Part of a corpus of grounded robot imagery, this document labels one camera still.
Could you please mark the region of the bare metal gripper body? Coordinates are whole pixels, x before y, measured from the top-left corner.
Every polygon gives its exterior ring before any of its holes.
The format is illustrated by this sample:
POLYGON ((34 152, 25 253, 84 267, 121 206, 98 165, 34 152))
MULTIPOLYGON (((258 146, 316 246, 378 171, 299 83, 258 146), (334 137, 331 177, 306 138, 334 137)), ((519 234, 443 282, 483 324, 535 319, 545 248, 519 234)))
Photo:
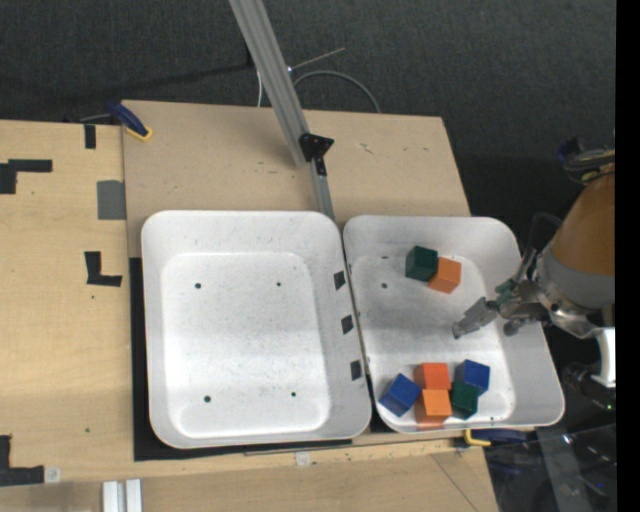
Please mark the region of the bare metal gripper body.
POLYGON ((508 279, 497 287, 497 304, 506 322, 523 319, 527 325, 554 325, 579 339, 595 338, 602 332, 602 327, 590 320, 596 310, 569 300, 553 284, 508 279))

